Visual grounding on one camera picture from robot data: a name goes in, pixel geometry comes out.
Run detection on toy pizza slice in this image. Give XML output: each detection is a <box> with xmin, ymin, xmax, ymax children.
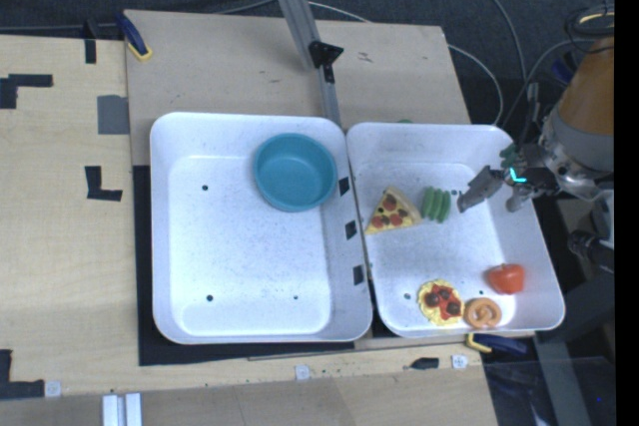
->
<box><xmin>363</xmin><ymin>185</ymin><xmax>423</xmax><ymax>236</ymax></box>

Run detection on pale wood board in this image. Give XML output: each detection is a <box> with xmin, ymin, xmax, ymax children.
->
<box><xmin>123</xmin><ymin>8</ymin><xmax>536</xmax><ymax>366</ymax></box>

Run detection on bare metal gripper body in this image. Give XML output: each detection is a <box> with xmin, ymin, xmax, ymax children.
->
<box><xmin>500</xmin><ymin>134</ymin><xmax>616</xmax><ymax>202</ymax></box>

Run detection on blue bowl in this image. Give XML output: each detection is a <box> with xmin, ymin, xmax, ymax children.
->
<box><xmin>252</xmin><ymin>132</ymin><xmax>339</xmax><ymax>214</ymax></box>

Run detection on white plastic tray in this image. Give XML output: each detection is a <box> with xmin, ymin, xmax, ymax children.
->
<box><xmin>344</xmin><ymin>121</ymin><xmax>567</xmax><ymax>340</ymax></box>
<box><xmin>149</xmin><ymin>111</ymin><xmax>374</xmax><ymax>346</ymax></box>

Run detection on yellow toy spaghetti with meatballs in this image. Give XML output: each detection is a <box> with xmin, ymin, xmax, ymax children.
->
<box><xmin>416</xmin><ymin>277</ymin><xmax>467</xmax><ymax>328</ymax></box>

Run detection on red toy pepper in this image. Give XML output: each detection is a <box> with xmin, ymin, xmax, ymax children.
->
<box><xmin>486</xmin><ymin>262</ymin><xmax>527</xmax><ymax>296</ymax></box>

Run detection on green toy bean pods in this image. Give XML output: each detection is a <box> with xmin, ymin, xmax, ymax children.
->
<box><xmin>419</xmin><ymin>186</ymin><xmax>453</xmax><ymax>224</ymax></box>

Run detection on orange toy pretzel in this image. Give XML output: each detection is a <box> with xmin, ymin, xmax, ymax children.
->
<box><xmin>462</xmin><ymin>296</ymin><xmax>504</xmax><ymax>331</ymax></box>

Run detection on black cylinder on white bracket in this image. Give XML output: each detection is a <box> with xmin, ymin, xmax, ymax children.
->
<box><xmin>566</xmin><ymin>188</ymin><xmax>616</xmax><ymax>273</ymax></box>

